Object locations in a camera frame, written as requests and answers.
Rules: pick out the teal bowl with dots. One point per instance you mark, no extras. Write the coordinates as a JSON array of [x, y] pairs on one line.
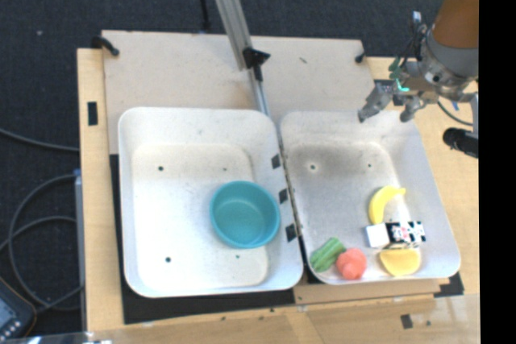
[[244, 215]]

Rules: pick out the yellow banana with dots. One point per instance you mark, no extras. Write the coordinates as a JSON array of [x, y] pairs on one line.
[[379, 202]]

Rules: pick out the orange-red toy fruit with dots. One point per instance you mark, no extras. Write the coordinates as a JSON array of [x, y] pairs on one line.
[[351, 264]]

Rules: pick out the white plastic tray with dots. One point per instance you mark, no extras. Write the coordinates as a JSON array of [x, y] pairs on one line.
[[342, 189], [181, 213]]

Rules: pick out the pale flat board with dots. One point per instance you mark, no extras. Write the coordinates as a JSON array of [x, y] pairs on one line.
[[169, 72]]

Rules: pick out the black cylinder on white bracket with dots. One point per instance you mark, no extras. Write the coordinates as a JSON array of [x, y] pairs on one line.
[[463, 142]]

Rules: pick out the green toy bean pods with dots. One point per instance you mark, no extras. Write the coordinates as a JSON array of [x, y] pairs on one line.
[[325, 254]]

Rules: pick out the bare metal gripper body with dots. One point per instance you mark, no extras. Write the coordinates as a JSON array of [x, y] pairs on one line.
[[431, 84]]

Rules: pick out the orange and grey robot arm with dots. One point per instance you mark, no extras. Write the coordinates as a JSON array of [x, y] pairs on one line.
[[459, 12]]

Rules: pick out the black and white carton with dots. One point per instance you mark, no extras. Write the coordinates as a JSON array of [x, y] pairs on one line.
[[403, 233]]

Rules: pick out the yellow half-round slice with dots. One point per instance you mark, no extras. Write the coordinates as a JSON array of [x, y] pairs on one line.
[[401, 262]]

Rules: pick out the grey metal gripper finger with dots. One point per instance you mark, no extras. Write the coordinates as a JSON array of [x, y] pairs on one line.
[[373, 104], [410, 109]]

